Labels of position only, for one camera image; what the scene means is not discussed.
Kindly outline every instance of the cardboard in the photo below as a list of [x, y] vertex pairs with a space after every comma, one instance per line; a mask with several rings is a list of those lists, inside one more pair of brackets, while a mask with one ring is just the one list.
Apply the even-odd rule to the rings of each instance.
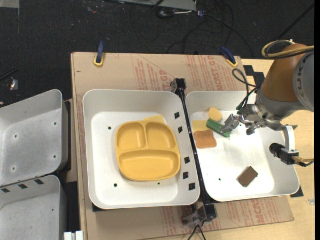
[[[88, 194], [85, 128], [82, 100], [92, 89], [167, 91], [174, 78], [186, 80], [186, 92], [244, 91], [222, 56], [105, 53], [102, 67], [95, 53], [71, 55], [77, 134], [77, 164], [81, 229], [87, 240], [142, 240], [190, 234], [182, 224], [189, 206], [94, 211]], [[244, 70], [241, 58], [238, 68]], [[218, 218], [204, 224], [204, 232], [239, 229], [294, 220], [288, 198], [271, 197], [217, 203]]]

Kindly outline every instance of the blue clamp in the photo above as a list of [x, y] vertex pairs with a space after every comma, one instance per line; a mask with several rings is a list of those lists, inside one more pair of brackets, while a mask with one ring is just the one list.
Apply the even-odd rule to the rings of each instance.
[[220, 48], [220, 53], [226, 58], [226, 62], [229, 63], [232, 67], [238, 66], [238, 62], [236, 61], [233, 53], [226, 47], [222, 46]]
[[105, 41], [101, 40], [98, 46], [97, 55], [94, 57], [94, 65], [96, 65], [97, 67], [102, 67], [104, 63], [104, 57], [103, 57], [104, 47], [105, 47]]

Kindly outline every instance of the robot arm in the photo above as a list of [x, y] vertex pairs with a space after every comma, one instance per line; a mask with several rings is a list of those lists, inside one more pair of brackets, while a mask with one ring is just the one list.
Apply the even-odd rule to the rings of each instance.
[[[289, 46], [280, 53], [267, 54], [277, 43], [288, 43]], [[246, 104], [238, 115], [231, 114], [220, 131], [222, 134], [230, 132], [240, 123], [246, 126], [247, 135], [264, 127], [283, 131], [285, 146], [274, 143], [270, 152], [288, 165], [308, 166], [314, 159], [301, 159], [295, 149], [294, 129], [297, 126], [282, 125], [281, 121], [299, 110], [314, 112], [314, 46], [276, 41], [266, 45], [262, 54], [273, 58], [274, 63], [262, 86], [257, 88], [255, 104]]]

